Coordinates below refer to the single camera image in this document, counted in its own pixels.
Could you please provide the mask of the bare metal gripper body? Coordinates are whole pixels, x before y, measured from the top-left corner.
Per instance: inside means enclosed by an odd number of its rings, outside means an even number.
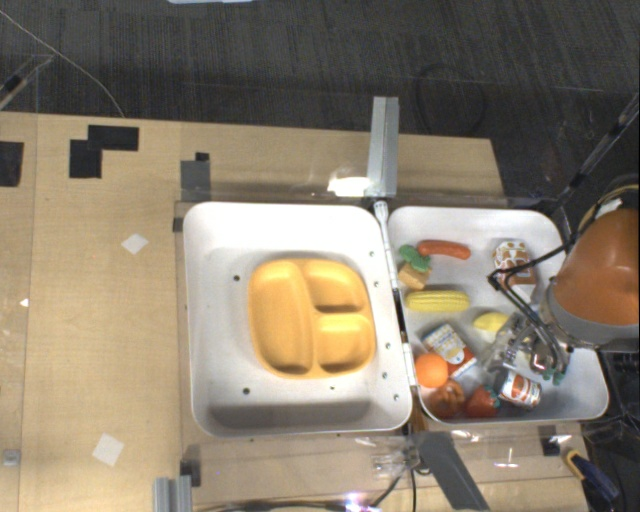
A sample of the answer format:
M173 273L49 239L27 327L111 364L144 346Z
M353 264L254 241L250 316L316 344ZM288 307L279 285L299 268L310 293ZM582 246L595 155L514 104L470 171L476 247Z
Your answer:
M522 319L522 330L516 340L506 347L511 369L517 367L519 354L525 354L529 369L543 379L564 379L570 362L567 347L548 332Z

